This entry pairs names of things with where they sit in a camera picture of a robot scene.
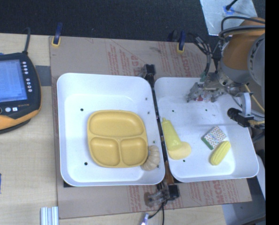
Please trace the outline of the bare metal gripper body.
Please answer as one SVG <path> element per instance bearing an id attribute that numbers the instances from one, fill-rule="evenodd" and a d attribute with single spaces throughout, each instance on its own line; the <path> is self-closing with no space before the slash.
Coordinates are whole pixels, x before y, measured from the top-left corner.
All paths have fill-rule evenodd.
<path id="1" fill-rule="evenodd" d="M 237 95 L 241 91 L 244 83 L 235 82 L 225 75 L 204 75 L 201 78 L 204 90 L 213 93 L 228 93 L 231 96 Z"/>

